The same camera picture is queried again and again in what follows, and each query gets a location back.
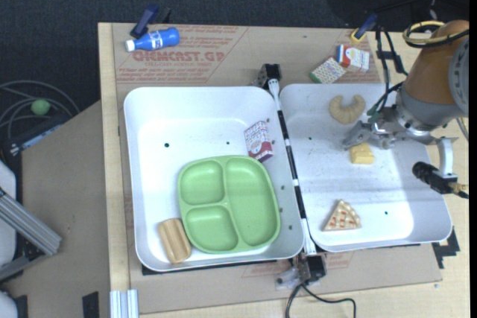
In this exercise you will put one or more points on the white orange and blue carton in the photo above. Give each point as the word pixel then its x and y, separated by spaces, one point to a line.
pixel 353 57

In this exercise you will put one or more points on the green ball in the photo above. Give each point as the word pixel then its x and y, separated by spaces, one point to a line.
pixel 40 106

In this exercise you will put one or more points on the brown cardboard board red print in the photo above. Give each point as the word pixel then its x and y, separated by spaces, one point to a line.
pixel 223 63

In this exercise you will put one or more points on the white plastic tray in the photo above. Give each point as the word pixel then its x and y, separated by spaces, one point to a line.
pixel 160 167
pixel 372 186

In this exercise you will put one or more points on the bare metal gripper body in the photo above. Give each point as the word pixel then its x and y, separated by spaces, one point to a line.
pixel 395 124

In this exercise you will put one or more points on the yellow cheese wedge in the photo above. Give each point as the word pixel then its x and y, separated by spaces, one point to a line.
pixel 361 154

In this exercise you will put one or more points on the tan hot dog bun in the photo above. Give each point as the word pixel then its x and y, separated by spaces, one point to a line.
pixel 174 240

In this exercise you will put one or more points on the red and white carton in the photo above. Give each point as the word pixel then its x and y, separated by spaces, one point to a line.
pixel 258 140

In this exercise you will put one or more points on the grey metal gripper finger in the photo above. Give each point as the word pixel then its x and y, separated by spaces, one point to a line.
pixel 358 134
pixel 384 142

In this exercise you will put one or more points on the black cylinder on white bracket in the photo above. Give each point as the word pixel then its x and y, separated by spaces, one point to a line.
pixel 432 175

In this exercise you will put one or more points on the pizza slice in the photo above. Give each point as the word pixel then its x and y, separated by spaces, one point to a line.
pixel 342 219

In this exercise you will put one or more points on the white and green patterned box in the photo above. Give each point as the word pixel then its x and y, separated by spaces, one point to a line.
pixel 328 70

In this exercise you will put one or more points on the blue bottle with white cap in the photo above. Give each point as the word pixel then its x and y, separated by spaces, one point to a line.
pixel 156 39

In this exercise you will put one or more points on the beige croissant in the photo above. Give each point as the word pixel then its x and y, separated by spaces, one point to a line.
pixel 346 111

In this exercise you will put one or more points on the thin black and white rod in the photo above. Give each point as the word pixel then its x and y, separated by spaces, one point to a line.
pixel 294 175

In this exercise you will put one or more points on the green divided plate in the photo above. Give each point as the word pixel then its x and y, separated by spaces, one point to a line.
pixel 246 197

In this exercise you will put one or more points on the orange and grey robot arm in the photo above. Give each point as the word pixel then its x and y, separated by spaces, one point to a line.
pixel 428 74

